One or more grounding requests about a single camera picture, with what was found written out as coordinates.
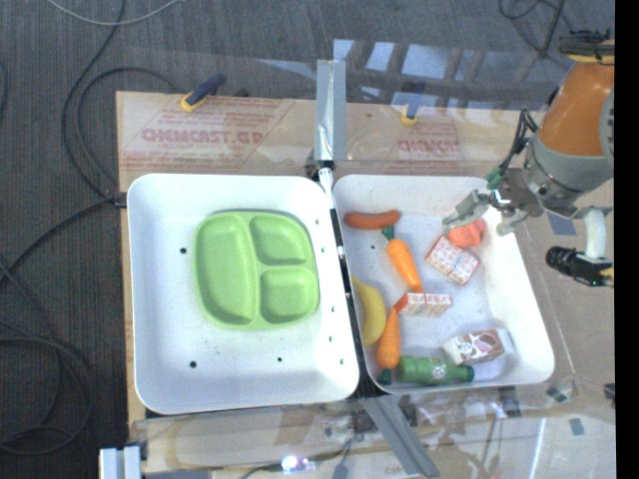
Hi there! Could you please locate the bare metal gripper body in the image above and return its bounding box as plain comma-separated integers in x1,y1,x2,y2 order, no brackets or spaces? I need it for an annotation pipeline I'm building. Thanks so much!
488,167,581,220

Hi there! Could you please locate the orange round toy fruit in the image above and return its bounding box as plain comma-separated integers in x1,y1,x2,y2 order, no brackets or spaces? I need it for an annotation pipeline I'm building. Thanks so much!
446,219,487,249

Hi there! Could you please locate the large orange patterned carton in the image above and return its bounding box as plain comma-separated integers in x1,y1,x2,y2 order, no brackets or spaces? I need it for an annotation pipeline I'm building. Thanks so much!
424,236,480,287

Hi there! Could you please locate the white plastic tray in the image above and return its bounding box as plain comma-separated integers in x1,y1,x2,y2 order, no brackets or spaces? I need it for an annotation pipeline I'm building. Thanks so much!
331,174,557,396
126,173,361,416

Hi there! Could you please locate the orange toy carrot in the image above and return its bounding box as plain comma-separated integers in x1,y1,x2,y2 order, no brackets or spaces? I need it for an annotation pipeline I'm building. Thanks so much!
375,306,403,386
381,226,425,294

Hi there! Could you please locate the brown toy sausage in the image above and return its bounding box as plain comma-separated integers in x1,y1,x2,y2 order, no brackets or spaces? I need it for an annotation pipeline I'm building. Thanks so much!
343,210,402,232

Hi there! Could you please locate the small orange patterned carton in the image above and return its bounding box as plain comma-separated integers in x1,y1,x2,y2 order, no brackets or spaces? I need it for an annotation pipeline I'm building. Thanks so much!
393,291,454,318

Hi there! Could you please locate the brown and white carton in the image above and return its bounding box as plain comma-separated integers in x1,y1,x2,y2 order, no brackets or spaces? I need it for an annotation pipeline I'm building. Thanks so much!
441,328,516,367

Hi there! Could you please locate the yellow banana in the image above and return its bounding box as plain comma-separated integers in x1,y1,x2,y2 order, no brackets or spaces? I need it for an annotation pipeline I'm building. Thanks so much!
350,275,388,347

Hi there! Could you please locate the green bottle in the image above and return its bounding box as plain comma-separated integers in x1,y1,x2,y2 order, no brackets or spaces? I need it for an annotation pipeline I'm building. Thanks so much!
395,354,476,387

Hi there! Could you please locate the green divided plate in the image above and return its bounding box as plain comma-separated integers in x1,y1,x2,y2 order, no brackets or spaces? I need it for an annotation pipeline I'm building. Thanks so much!
193,211,321,332

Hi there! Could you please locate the brown cardboard board red print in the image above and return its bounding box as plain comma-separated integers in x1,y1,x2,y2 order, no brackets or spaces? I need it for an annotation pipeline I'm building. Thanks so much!
115,90,616,474

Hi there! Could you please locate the black cylinder on white bracket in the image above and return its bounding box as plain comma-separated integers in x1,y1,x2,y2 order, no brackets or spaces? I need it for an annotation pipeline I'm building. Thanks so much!
545,207,615,287

